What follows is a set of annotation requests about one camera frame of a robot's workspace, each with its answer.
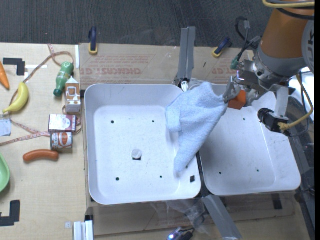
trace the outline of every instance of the small box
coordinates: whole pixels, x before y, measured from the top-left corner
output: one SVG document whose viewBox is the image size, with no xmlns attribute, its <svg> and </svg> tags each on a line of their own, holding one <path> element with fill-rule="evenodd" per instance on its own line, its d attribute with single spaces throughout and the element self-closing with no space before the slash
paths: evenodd
<svg viewBox="0 0 320 240">
<path fill-rule="evenodd" d="M 77 117 L 70 114 L 50 114 L 49 133 L 73 133 L 76 131 Z"/>
<path fill-rule="evenodd" d="M 67 113 L 78 113 L 80 109 L 80 84 L 71 76 L 65 83 L 65 111 Z"/>
</svg>

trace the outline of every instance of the cable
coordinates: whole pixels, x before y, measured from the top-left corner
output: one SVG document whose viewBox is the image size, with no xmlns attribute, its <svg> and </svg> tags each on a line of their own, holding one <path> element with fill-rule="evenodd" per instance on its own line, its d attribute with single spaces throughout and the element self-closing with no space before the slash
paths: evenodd
<svg viewBox="0 0 320 240">
<path fill-rule="evenodd" d="M 300 10 L 314 10 L 315 9 L 315 1 L 298 1 L 298 2 L 291 2 L 291 1 L 282 1 L 282 0 L 262 0 L 262 3 L 270 8 L 277 9 L 279 12 L 288 15 L 290 17 L 294 17 L 301 20 L 308 20 L 314 21 L 314 15 L 303 15 L 294 13 L 285 9 L 300 9 Z"/>
<path fill-rule="evenodd" d="M 247 21 L 248 23 L 249 23 L 249 21 L 248 21 L 248 19 L 247 18 L 245 18 L 245 17 L 242 17 L 242 16 L 240 16 L 240 17 L 238 17 L 238 18 L 236 18 L 235 19 L 235 31 L 238 33 L 238 35 L 242 38 L 242 40 L 246 40 L 246 38 L 245 38 L 245 36 L 240 32 L 240 30 L 239 30 L 239 23 L 240 23 L 240 21 Z M 251 43 L 250 44 L 250 47 L 252 47 L 253 49 L 258 49 L 258 47 L 257 46 L 255 46 L 255 45 L 253 45 L 254 44 L 254 42 L 253 43 Z"/>
<path fill-rule="evenodd" d="M 293 123 L 279 122 L 278 126 L 280 127 L 281 131 L 286 131 L 286 130 L 289 130 L 290 128 L 292 128 L 292 127 L 295 127 L 296 125 L 300 124 L 303 120 L 307 119 L 314 112 L 314 106 L 313 106 L 313 104 L 311 102 L 311 99 L 310 99 L 310 97 L 309 97 L 309 95 L 308 95 L 308 93 L 307 93 L 307 91 L 306 91 L 306 89 L 305 89 L 305 87 L 304 87 L 304 85 L 302 83 L 300 75 L 297 74 L 296 78 L 297 78 L 297 80 L 298 80 L 298 82 L 299 82 L 299 84 L 301 86 L 302 91 L 305 93 L 305 95 L 307 97 L 307 100 L 309 102 L 309 105 L 310 105 L 311 109 L 310 109 L 309 113 L 305 114 L 303 117 L 301 117 L 300 119 L 298 119 L 297 121 L 295 121 Z"/>
<path fill-rule="evenodd" d="M 267 7 L 271 8 L 308 8 L 308 7 L 314 7 L 315 1 L 309 0 L 309 1 L 282 1 L 282 0 L 262 0 L 263 4 Z"/>
<path fill-rule="evenodd" d="M 247 46 L 244 48 L 244 50 L 247 50 L 252 44 L 259 42 L 261 40 L 261 36 L 256 36 L 250 40 L 250 42 L 247 44 Z"/>
<path fill-rule="evenodd" d="M 314 7 L 315 6 L 315 2 L 302 2 L 302 3 L 270 3 L 267 2 L 266 0 L 262 0 L 262 3 L 266 6 L 266 7 L 270 7 L 270 8 L 295 8 L 295 9 L 302 9 L 303 7 Z"/>
<path fill-rule="evenodd" d="M 299 75 L 300 75 L 300 78 L 302 79 L 302 74 L 304 74 L 300 71 Z M 305 96 L 304 96 L 304 92 L 303 92 L 303 89 L 301 87 L 301 100 L 302 100 L 302 105 L 303 105 L 303 110 L 305 113 L 307 113 L 307 108 L 306 108 L 306 102 L 305 102 Z M 310 127 L 310 123 L 309 123 L 309 120 L 307 119 L 306 120 L 306 128 L 302 131 L 302 132 L 299 132 L 297 134 L 291 134 L 289 137 L 293 138 L 293 137 L 299 137 L 303 134 L 305 134 L 307 131 L 309 131 L 309 127 Z"/>
<path fill-rule="evenodd" d="M 193 232 L 187 232 L 186 234 L 184 234 L 180 240 L 190 240 L 192 237 L 194 236 Z"/>
<path fill-rule="evenodd" d="M 187 229 L 181 229 L 181 230 L 179 230 L 179 232 L 187 232 L 187 231 L 195 231 L 195 228 L 194 227 L 192 227 L 192 228 L 187 228 Z"/>
<path fill-rule="evenodd" d="M 248 42 L 248 36 L 249 36 L 249 27 L 246 27 L 246 33 L 245 33 L 245 39 L 244 39 L 244 44 L 242 46 L 242 49 L 240 51 L 240 53 L 238 54 L 238 57 L 240 59 L 240 57 L 242 56 L 242 54 L 244 53 L 246 46 L 247 46 L 247 42 Z"/>
</svg>

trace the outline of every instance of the green plate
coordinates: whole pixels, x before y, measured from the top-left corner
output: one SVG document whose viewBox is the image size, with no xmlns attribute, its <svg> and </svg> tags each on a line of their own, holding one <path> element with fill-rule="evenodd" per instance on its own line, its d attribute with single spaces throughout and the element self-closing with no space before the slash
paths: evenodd
<svg viewBox="0 0 320 240">
<path fill-rule="evenodd" d="M 10 171 L 6 160 L 0 153 L 0 193 L 8 185 L 10 180 Z"/>
</svg>

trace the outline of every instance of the hot dog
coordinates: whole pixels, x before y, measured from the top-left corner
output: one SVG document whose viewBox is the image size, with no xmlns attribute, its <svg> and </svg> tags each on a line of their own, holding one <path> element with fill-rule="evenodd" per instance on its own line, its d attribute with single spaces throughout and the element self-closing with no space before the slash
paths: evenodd
<svg viewBox="0 0 320 240">
<path fill-rule="evenodd" d="M 23 155 L 23 160 L 25 162 L 31 162 L 37 159 L 50 159 L 50 160 L 58 160 L 59 153 L 57 151 L 49 150 L 49 149 L 38 149 L 33 150 Z"/>
</svg>

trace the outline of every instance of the orange object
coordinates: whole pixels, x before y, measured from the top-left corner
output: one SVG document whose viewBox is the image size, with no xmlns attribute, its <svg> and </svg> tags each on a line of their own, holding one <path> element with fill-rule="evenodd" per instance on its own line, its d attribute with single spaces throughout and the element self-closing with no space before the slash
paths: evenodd
<svg viewBox="0 0 320 240">
<path fill-rule="evenodd" d="M 246 105 L 246 92 L 241 90 L 237 97 L 229 100 L 228 108 L 240 110 Z"/>
<path fill-rule="evenodd" d="M 23 160 L 25 162 L 31 162 L 36 159 L 58 160 L 59 153 L 57 151 L 53 151 L 49 149 L 38 149 L 38 150 L 30 151 L 23 155 Z"/>
<path fill-rule="evenodd" d="M 4 87 L 7 88 L 8 90 L 10 89 L 9 80 L 1 61 L 0 61 L 0 83 L 3 84 Z"/>
</svg>

